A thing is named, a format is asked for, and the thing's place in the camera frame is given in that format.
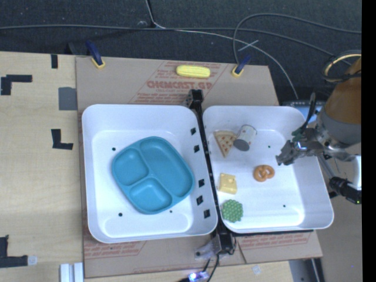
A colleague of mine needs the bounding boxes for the small white can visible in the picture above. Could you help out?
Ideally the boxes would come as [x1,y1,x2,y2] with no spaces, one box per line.
[233,124,258,152]

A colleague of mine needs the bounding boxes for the black cylinder on white bracket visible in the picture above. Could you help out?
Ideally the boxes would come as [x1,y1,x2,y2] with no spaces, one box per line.
[328,154,362,206]

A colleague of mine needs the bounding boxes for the black block with thin wires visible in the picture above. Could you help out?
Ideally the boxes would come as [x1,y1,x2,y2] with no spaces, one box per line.
[187,89,204,110]
[215,231,236,256]

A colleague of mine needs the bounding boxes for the yellow cheese wedge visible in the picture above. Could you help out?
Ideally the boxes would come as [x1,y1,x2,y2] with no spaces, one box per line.
[217,172,239,195]

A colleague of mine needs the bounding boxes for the yellow corn cob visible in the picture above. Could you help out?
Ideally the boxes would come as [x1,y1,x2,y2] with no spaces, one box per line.
[175,65,212,79]

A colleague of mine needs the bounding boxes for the brown toy pretzel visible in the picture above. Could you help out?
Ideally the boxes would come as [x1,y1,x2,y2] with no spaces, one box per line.
[253,164,276,183]

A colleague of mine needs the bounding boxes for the toy pizza slice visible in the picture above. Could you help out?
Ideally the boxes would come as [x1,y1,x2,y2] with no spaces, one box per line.
[213,130,237,159]

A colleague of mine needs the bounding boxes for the brown cardboard board red print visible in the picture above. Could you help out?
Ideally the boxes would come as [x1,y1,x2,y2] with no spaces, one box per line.
[75,56,324,279]

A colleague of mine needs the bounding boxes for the green toy grapes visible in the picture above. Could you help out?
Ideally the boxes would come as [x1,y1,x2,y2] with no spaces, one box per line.
[220,199,244,224]

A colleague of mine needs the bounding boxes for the blue divided plate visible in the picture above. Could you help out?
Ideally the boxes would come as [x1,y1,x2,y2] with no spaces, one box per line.
[110,136,196,216]

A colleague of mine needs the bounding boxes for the white plastic tray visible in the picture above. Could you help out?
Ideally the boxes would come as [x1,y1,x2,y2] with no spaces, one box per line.
[81,103,219,244]
[202,105,335,234]

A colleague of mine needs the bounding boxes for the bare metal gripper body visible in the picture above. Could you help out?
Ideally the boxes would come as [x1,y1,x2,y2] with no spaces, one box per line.
[293,127,357,162]

